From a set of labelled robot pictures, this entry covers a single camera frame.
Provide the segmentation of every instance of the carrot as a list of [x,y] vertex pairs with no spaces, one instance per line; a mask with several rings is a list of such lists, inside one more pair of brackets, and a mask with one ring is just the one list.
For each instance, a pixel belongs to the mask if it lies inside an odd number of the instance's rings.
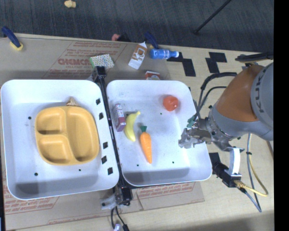
[[151,142],[151,136],[146,132],[146,126],[140,127],[142,133],[140,135],[140,144],[141,148],[144,152],[144,155],[148,162],[152,163],[152,142]]

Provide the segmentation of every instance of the banana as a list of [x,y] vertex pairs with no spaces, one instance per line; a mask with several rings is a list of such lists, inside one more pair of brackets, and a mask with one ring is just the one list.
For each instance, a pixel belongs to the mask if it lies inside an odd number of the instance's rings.
[[140,111],[137,111],[136,113],[133,114],[129,114],[125,121],[126,126],[124,128],[124,133],[126,137],[133,142],[136,141],[136,136],[134,133],[134,123],[138,115],[140,115]]

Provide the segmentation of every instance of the plastic water bottle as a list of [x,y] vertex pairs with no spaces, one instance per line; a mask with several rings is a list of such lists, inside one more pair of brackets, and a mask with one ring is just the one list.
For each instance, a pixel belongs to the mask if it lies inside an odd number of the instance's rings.
[[166,49],[152,49],[150,51],[150,57],[152,59],[169,59],[171,57],[178,57],[178,51],[170,51]]

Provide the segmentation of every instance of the beige table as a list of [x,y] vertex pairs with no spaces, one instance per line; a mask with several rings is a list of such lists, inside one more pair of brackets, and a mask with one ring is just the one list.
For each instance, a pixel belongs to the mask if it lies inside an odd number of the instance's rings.
[[[100,40],[89,40],[89,42],[99,42],[99,43],[113,43],[111,41],[100,41]],[[253,54],[252,52],[238,52],[238,51],[223,51],[223,50],[213,50],[213,49],[200,49],[200,48],[188,48],[188,47],[174,47],[174,46],[161,46],[162,48],[167,48],[170,50],[180,51],[183,57],[186,59],[192,59],[194,69],[196,72],[196,77],[185,76],[182,63],[177,62],[166,62],[166,60],[146,60],[141,68],[141,75],[139,72],[136,73],[127,67],[128,60],[130,58],[131,52],[134,49],[134,43],[123,43],[124,49],[121,53],[114,53],[115,68],[121,70],[127,70],[127,75],[124,72],[120,75],[121,78],[131,78],[139,79],[146,70],[155,70],[159,68],[158,71],[162,72],[162,77],[164,79],[179,80],[190,87],[193,98],[198,101],[200,94],[200,86],[202,85],[204,79],[210,75],[206,58],[210,58],[209,52],[220,52],[224,53],[227,59],[226,63],[217,63],[220,72],[237,72],[242,70],[242,66],[239,62],[235,61],[235,58],[240,54]],[[259,64],[266,66],[270,63],[270,60],[259,62]],[[20,72],[15,72],[11,66],[3,67],[0,69],[0,85],[5,81],[12,79],[14,77],[20,78],[24,73],[28,74],[30,78],[35,78],[35,74],[39,74],[41,71],[36,67],[31,65],[33,69],[24,69],[21,74]],[[232,77],[218,78],[211,81],[206,90],[211,87],[227,85],[232,80]],[[208,106],[213,105],[222,90],[214,90],[208,97],[206,105],[201,111],[202,117],[208,115]],[[246,148],[247,147],[247,135],[243,136],[240,140],[235,140],[231,142],[232,146]],[[221,161],[228,165],[229,163],[229,153],[221,152],[216,146],[208,145],[209,153],[218,152]],[[159,231],[170,231],[170,230],[202,230],[202,231],[224,231],[224,230],[241,230],[241,231],[271,231],[274,229],[274,169],[273,169],[273,149],[266,141],[252,136],[251,140],[251,152],[252,160],[256,172],[263,184],[269,191],[268,197],[259,196],[259,202],[262,208],[262,212],[256,209],[250,199],[242,194],[236,188],[227,188],[221,181],[221,179],[216,178],[212,175],[208,180],[202,181],[200,183],[204,201],[201,201],[201,195],[197,199],[197,203],[189,203],[186,205],[177,205],[171,207],[157,208],[145,211],[133,211],[130,213],[124,213],[120,216],[124,222],[129,226],[131,231],[148,231],[148,230],[159,230]],[[250,185],[248,169],[246,164],[246,154],[241,154],[241,167],[240,173],[242,174],[242,181],[247,185]],[[262,191],[260,185],[254,178],[255,187],[257,190]],[[81,205],[84,201],[81,197],[74,202],[74,205]],[[28,218],[42,218],[42,215],[47,215],[47,210],[42,214],[28,213]],[[28,228],[24,230],[96,230],[96,231],[111,231],[111,221],[110,215],[105,214],[104,217],[98,218],[84,218],[83,220],[53,224],[51,226],[40,226],[35,228]]]

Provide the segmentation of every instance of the yellow plate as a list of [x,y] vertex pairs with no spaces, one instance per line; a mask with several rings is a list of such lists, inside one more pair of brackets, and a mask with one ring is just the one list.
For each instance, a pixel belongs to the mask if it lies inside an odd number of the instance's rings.
[[91,113],[77,106],[40,111],[35,119],[39,154],[53,165],[75,165],[92,161],[100,143]]

